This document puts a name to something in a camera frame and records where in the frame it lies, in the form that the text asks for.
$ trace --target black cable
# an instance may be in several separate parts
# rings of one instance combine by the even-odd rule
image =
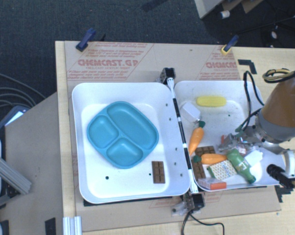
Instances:
[[[0,97],[3,97],[3,96],[14,96],[14,97],[18,97],[18,98],[21,98],[24,101],[26,101],[28,103],[28,107],[32,108],[34,106],[27,98],[25,98],[24,96],[18,95],[18,94],[6,93],[6,94],[1,94],[0,95]]]
[[[190,214],[190,217],[193,218],[196,222],[200,223],[201,225],[207,225],[207,226],[213,226],[213,225],[221,225],[222,226],[222,234],[225,235],[225,226],[223,223],[213,223],[213,224],[207,224],[207,223],[203,223],[200,220],[196,219],[195,217],[192,216],[192,214]]]
[[[252,86],[253,86],[254,94],[255,94],[257,100],[259,101],[260,104],[264,105],[263,101],[260,99],[260,97],[259,97],[259,95],[258,95],[258,93],[256,91],[256,86],[255,86],[255,82],[254,82],[254,79],[253,79],[252,74],[249,71],[246,71],[245,73],[248,74],[249,77],[250,77],[250,79],[251,79],[251,83],[252,83]]]
[[[26,105],[26,104],[20,104],[20,103],[12,103],[12,104],[9,104],[9,103],[7,103],[7,104],[1,104],[0,105],[0,108],[3,108],[3,107],[6,107],[6,106],[17,106],[17,105],[21,105],[21,106],[25,106],[25,107],[29,107],[28,105]]]
[[[13,82],[15,82],[15,83],[18,83],[18,84],[20,84],[20,85],[22,85],[22,86],[24,86],[24,87],[27,87],[28,89],[32,90],[33,92],[35,92],[36,94],[38,94],[39,96],[41,96],[43,99],[46,98],[44,95],[42,95],[40,92],[38,92],[36,89],[30,87],[29,85],[26,85],[26,84],[24,84],[24,83],[22,83],[22,82],[20,82],[20,81],[18,81],[18,80],[16,80],[16,79],[10,77],[10,76],[6,76],[6,75],[1,74],[1,73],[0,73],[0,76],[6,78],[6,79],[8,79],[8,80],[11,80],[11,81],[13,81]]]
[[[36,105],[35,101],[33,100],[32,97],[30,97],[29,94],[21,91],[21,90],[18,90],[18,89],[15,89],[15,88],[9,88],[9,87],[0,87],[0,91],[15,91],[15,92],[18,92],[24,96],[26,96],[31,102],[32,102],[32,105]]]
[[[253,90],[254,90],[254,93],[255,93],[255,96],[257,98],[257,100],[259,101],[259,103],[261,105],[264,105],[264,103],[262,102],[262,100],[260,99],[257,91],[256,91],[256,86],[255,86],[255,82],[254,82],[254,79],[252,77],[252,74],[249,72],[249,71],[246,71],[244,73],[244,77],[243,77],[243,80],[244,80],[244,88],[245,88],[245,93],[246,93],[246,99],[247,99],[247,102],[248,102],[248,117],[246,118],[246,120],[244,122],[246,122],[246,125],[242,128],[242,131],[246,130],[246,128],[248,127],[249,123],[250,123],[250,119],[252,117],[251,115],[251,99],[250,99],[250,95],[249,95],[249,91],[247,89],[247,75],[250,76],[250,79],[251,79],[251,82],[252,82],[252,85],[253,85]]]
[[[201,225],[206,225],[206,226],[221,225],[222,226],[222,234],[225,235],[225,226],[223,223],[220,223],[220,222],[213,223],[213,224],[203,223],[203,222],[199,221],[198,219],[196,219],[195,217],[193,217],[192,212],[193,212],[193,210],[189,211],[186,214],[185,218],[183,219],[182,226],[181,226],[181,235],[184,235],[184,228],[186,226],[186,223],[187,223],[189,217],[193,218],[196,222],[200,223]]]
[[[191,212],[192,212],[192,211],[189,211],[189,212],[186,214],[185,218],[183,219],[182,226],[181,226],[181,235],[184,235],[184,234],[185,234],[185,233],[184,233],[184,229],[185,229],[186,223],[187,223],[187,221],[188,221],[188,218],[189,218],[189,216],[191,215]]]
[[[289,18],[285,18],[285,19],[282,19],[282,20],[279,20],[279,21],[276,21],[276,22],[272,22],[272,23],[268,23],[268,24],[265,24],[265,25],[261,25],[261,26],[257,26],[257,27],[254,27],[254,28],[250,28],[250,29],[246,29],[246,30],[242,30],[242,31],[239,31],[237,32],[236,34],[239,35],[239,34],[243,34],[243,33],[246,33],[246,32],[249,32],[249,31],[253,31],[253,30],[256,30],[256,29],[260,29],[260,28],[264,28],[264,27],[267,27],[267,26],[271,26],[271,25],[275,25],[276,23],[282,23],[282,22],[285,22],[285,21],[288,21],[288,20],[291,20],[291,19],[294,19],[295,18],[295,15],[292,16],[292,17],[289,17]]]
[[[252,116],[255,116],[257,115],[259,112],[260,112],[261,108],[256,110],[255,112],[253,112],[250,116],[248,116],[244,121],[243,123],[241,124],[241,126],[243,126]]]
[[[10,105],[12,105],[12,102],[7,101],[7,100],[0,100],[0,103],[6,103],[6,104],[10,104]]]

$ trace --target blue plate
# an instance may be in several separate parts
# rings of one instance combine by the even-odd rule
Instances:
[[[99,153],[122,169],[131,168],[145,159],[159,139],[152,122],[123,101],[101,110],[88,124],[87,136]]]

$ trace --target green bottle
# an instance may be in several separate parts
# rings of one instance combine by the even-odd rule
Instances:
[[[245,177],[245,179],[250,183],[254,183],[256,178],[250,172],[250,165],[239,153],[237,149],[232,149],[227,153],[227,158],[230,160],[232,165],[235,167],[236,171]]]

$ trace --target cable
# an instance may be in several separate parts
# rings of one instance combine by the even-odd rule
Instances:
[[[253,85],[253,90],[254,90],[254,94],[257,98],[257,100],[259,101],[260,104],[264,105],[264,103],[262,102],[262,100],[260,99],[257,91],[256,91],[256,86],[255,86],[255,82],[254,82],[254,79],[253,79],[253,76],[252,74],[249,72],[249,71],[246,71],[245,74],[248,74],[250,79],[251,79],[251,82],[252,82],[252,85]]]
[[[255,115],[257,115],[259,112],[260,112],[260,110],[261,110],[261,108],[260,109],[258,109],[258,110],[256,110],[255,112],[253,112],[252,114],[250,114],[243,122],[242,122],[242,124],[241,125],[239,125],[239,127],[235,130],[236,132],[239,132],[239,136],[242,134],[242,132],[243,132],[243,130],[242,130],[242,127],[244,126],[244,124],[246,123],[246,122],[249,122],[250,121],[250,119],[251,119],[251,117],[252,116],[255,116]]]
[[[32,102],[32,105],[36,105],[35,101],[33,100],[32,97],[30,97],[30,95],[28,95],[27,93],[21,91],[21,90],[18,90],[18,89],[14,89],[14,88],[9,88],[9,87],[0,87],[0,91],[1,90],[7,90],[7,91],[15,91],[15,92],[19,92],[20,94],[26,96],[31,102]]]
[[[193,212],[193,210],[189,211],[186,214],[185,218],[183,219],[182,226],[181,226],[181,235],[184,235],[184,229],[185,229],[185,226],[186,226],[186,223],[188,221],[189,216],[191,218],[193,218],[196,222],[200,223],[201,225],[206,225],[206,226],[221,225],[222,226],[222,234],[225,235],[225,226],[224,226],[223,223],[220,223],[220,222],[219,223],[213,223],[213,224],[203,223],[203,222],[199,221],[198,219],[196,219],[195,217],[193,217],[192,212]]]
[[[20,85],[22,85],[22,86],[24,86],[24,87],[27,87],[28,89],[32,90],[33,92],[35,92],[36,94],[38,94],[39,96],[41,96],[43,99],[46,98],[44,95],[42,95],[40,92],[38,92],[36,89],[30,87],[29,85],[26,85],[26,84],[24,84],[24,83],[22,83],[22,82],[20,82],[20,81],[18,81],[18,80],[16,80],[16,79],[10,77],[10,76],[6,76],[6,75],[1,74],[1,73],[0,73],[0,76],[6,78],[6,79],[8,79],[8,80],[11,80],[11,81],[13,81],[13,82],[15,82],[15,83],[18,83],[18,84],[20,84]]]
[[[277,70],[276,69],[268,70],[262,76],[264,81],[269,84],[280,83],[280,82],[286,81],[288,79],[291,79],[293,77],[295,77],[295,70],[290,71],[286,68],[281,68],[281,69],[277,69]]]
[[[223,223],[213,223],[213,224],[207,224],[207,223],[203,223],[200,220],[196,219],[195,217],[192,216],[192,214],[190,214],[190,217],[193,218],[196,222],[202,224],[202,225],[207,225],[207,226],[213,226],[213,225],[221,225],[222,226],[222,234],[225,235],[225,226]]]
[[[245,87],[246,99],[247,99],[247,102],[248,102],[248,117],[247,117],[247,119],[244,121],[244,123],[246,123],[246,125],[245,125],[244,127],[243,127],[244,123],[243,123],[242,125],[240,125],[240,131],[241,131],[241,130],[242,130],[242,131],[246,130],[246,128],[248,127],[248,125],[249,125],[249,123],[250,123],[250,119],[251,119],[251,117],[252,117],[252,115],[251,115],[251,99],[250,99],[249,91],[248,91],[248,89],[247,89],[247,75],[250,76],[250,79],[251,79],[251,81],[252,81],[252,85],[253,85],[254,94],[255,94],[257,100],[259,101],[259,103],[260,103],[261,105],[264,105],[264,103],[262,102],[262,100],[260,99],[260,97],[259,97],[259,95],[258,95],[258,93],[257,93],[257,91],[256,91],[256,86],[255,86],[255,82],[254,82],[254,79],[253,79],[253,77],[252,77],[252,74],[251,74],[249,71],[246,71],[246,72],[244,73],[243,80],[244,80],[244,82],[245,82],[244,87]]]
[[[0,100],[0,103],[6,103],[6,104],[10,104],[10,105],[12,105],[12,102],[7,101],[7,100]]]
[[[28,105],[26,105],[26,104],[17,104],[17,103],[12,103],[12,104],[9,104],[9,103],[7,103],[7,104],[1,104],[0,105],[0,108],[3,108],[3,107],[6,107],[6,106],[16,106],[16,105],[21,105],[21,106],[25,106],[25,107],[29,107]]]
[[[256,29],[264,28],[264,27],[266,27],[266,26],[275,25],[276,23],[282,23],[282,22],[285,22],[285,21],[288,21],[288,20],[290,20],[290,19],[294,19],[294,18],[295,18],[295,15],[292,16],[292,17],[289,17],[289,18],[285,18],[285,19],[282,19],[282,20],[279,20],[279,21],[273,22],[273,23],[268,23],[268,24],[261,25],[261,26],[257,26],[257,27],[254,27],[254,28],[250,28],[250,29],[242,30],[242,31],[237,32],[236,34],[237,34],[237,35],[239,35],[239,34],[243,34],[243,33],[249,32],[249,31],[253,31],[253,30],[256,30]]]
[[[185,233],[184,233],[184,229],[185,229],[186,223],[187,223],[187,221],[188,221],[188,218],[189,218],[189,216],[191,215],[191,212],[192,212],[192,211],[189,211],[189,212],[186,214],[185,218],[183,219],[182,226],[181,226],[181,235],[184,235],[184,234],[185,234]]]
[[[1,94],[0,95],[0,97],[3,97],[3,96],[14,96],[14,97],[18,97],[18,98],[21,98],[24,101],[26,101],[29,104],[28,107],[30,106],[30,108],[32,108],[34,106],[27,98],[25,98],[24,96],[18,95],[18,94],[6,93],[6,94]]]

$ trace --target white container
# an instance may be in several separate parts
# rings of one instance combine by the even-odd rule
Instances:
[[[257,100],[251,82],[247,83],[247,89],[251,100],[251,112],[262,107]],[[221,136],[228,133],[235,134],[235,129],[247,118],[248,103],[244,90],[243,81],[181,81],[175,86],[175,93],[178,107],[181,107],[186,102],[195,102],[199,96],[217,95],[226,98],[226,104],[222,107],[200,107],[201,120],[204,121],[204,136],[199,147],[214,146],[218,153],[218,145],[221,143]],[[190,136],[195,127],[183,117],[182,124],[187,143],[189,143]],[[250,120],[250,125],[253,125],[255,117]],[[250,188],[279,184],[277,180],[273,179],[266,172],[267,166],[275,164],[285,168],[285,163],[281,155],[260,148],[263,153],[263,158],[256,163],[251,169],[251,174],[255,176],[256,181],[249,184],[241,175],[231,176],[224,181],[227,183],[226,189]],[[210,178],[211,175],[206,170],[208,165],[203,165],[205,175]]]
[[[233,133],[247,117],[247,101],[243,81],[182,81],[176,84],[179,110],[187,103],[205,95],[226,98],[222,107],[199,107],[206,122],[205,134],[199,145],[214,146],[217,151],[221,136]],[[248,82],[252,111],[261,105],[252,84]],[[79,187],[83,198],[93,204],[183,195],[190,187],[181,133],[169,88],[161,83],[81,83],[72,93],[77,143]],[[139,164],[120,169],[109,163],[87,139],[87,125],[102,109],[116,101],[125,101],[140,110],[157,128],[159,141],[155,149]],[[181,117],[187,142],[195,123]],[[256,177],[248,184],[240,175],[226,179],[227,188],[248,188],[277,185],[266,173],[269,164],[284,168],[282,156],[262,150],[263,159],[251,173]],[[152,161],[164,163],[165,183],[154,184]]]
[[[160,83],[82,83],[72,93],[80,192],[94,204],[182,195],[190,187],[187,162],[169,88]],[[125,101],[157,128],[155,149],[139,164],[119,169],[87,139],[87,125],[107,105]],[[154,184],[152,161],[164,163],[165,183]]]

